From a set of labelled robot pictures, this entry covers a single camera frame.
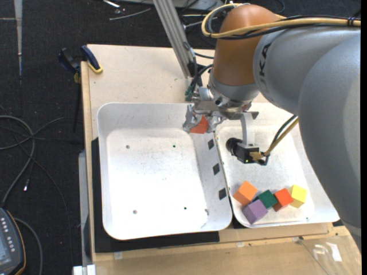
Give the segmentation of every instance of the black floor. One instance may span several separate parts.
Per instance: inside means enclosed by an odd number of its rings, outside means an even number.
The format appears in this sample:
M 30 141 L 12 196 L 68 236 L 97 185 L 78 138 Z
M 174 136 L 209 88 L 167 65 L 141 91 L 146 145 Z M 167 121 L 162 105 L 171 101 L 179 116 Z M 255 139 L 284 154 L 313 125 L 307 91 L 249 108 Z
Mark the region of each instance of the black floor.
M 284 16 L 324 14 L 351 17 L 361 0 L 234 0 L 267 7 Z M 19 79 L 16 23 L 13 0 L 0 0 L 0 115 L 8 113 L 25 121 L 36 132 L 36 161 L 21 175 L 5 207 L 37 232 L 43 247 L 43 274 L 67 275 L 81 265 L 78 155 L 83 149 L 81 111 L 76 131 L 73 118 L 77 84 L 58 63 L 62 48 L 81 59 L 84 44 L 170 46 L 154 7 L 119 2 L 124 14 L 151 7 L 136 17 L 110 21 L 118 16 L 98 0 L 23 0 L 22 78 Z M 178 10 L 179 14 L 193 13 Z M 198 21 L 185 18 L 184 23 Z M 215 41 L 203 38 L 198 27 L 188 30 L 194 48 L 212 49 Z M 21 142 L 28 133 L 14 120 L 0 119 L 0 198 L 28 160 Z M 22 144 L 27 152 L 31 141 Z M 24 186 L 30 178 L 27 192 Z M 28 255 L 24 274 L 38 274 L 36 240 L 20 225 Z

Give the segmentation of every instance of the wooden table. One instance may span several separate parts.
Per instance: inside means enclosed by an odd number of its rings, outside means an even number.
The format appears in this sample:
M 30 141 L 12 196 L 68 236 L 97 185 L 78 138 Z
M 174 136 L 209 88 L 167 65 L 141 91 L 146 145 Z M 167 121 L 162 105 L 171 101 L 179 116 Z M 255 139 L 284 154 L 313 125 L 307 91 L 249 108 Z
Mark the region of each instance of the wooden table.
M 171 48 L 89 45 L 103 67 L 94 74 L 81 63 L 85 163 L 91 260 L 97 275 L 115 274 L 361 274 L 361 255 L 344 226 L 309 223 L 219 232 L 220 242 L 203 245 L 94 251 L 91 141 L 96 114 L 105 103 L 184 103 L 188 80 Z M 213 50 L 200 50 L 213 55 Z M 200 64 L 211 60 L 200 59 Z M 203 77 L 206 84 L 208 76 Z M 261 96 L 255 101 L 265 101 Z

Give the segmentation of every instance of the purple cube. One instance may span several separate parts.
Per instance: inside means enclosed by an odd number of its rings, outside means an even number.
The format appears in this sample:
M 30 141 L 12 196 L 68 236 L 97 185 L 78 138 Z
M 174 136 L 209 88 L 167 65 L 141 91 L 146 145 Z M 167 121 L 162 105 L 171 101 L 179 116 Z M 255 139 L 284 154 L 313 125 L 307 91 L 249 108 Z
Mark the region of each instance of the purple cube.
M 254 202 L 248 204 L 243 210 L 243 214 L 247 218 L 250 224 L 255 223 L 256 221 L 263 218 L 268 210 L 265 208 L 264 204 L 261 200 L 257 199 Z

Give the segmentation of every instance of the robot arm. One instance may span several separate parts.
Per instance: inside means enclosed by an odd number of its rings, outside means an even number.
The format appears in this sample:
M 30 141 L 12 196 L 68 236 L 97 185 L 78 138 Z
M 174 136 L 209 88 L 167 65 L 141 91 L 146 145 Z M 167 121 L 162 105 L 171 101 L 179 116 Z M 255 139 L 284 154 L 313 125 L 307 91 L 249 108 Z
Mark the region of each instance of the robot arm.
M 307 157 L 361 251 L 360 21 L 349 27 L 349 20 L 345 26 L 305 20 L 293 27 L 260 6 L 232 8 L 220 33 L 206 31 L 210 14 L 203 22 L 204 34 L 221 40 L 208 87 L 196 91 L 184 129 L 189 132 L 203 117 L 208 132 L 224 120 L 245 118 L 259 92 L 297 115 Z M 256 36 L 259 28 L 251 29 L 269 23 L 277 26 L 276 32 L 266 28 Z M 244 29 L 249 30 L 246 39 L 241 37 Z M 246 152 L 246 141 L 230 139 L 228 150 L 239 145 Z

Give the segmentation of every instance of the red cube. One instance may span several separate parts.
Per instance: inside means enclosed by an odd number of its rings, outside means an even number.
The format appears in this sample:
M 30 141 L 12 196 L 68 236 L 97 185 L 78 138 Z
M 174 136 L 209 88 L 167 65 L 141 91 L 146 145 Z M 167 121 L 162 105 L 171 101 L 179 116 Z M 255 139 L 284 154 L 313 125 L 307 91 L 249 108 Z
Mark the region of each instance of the red cube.
M 277 191 L 274 193 L 276 200 L 278 201 L 274 206 L 273 209 L 278 212 L 279 210 L 287 207 L 290 203 L 293 202 L 293 198 L 290 193 L 287 191 L 286 188 Z

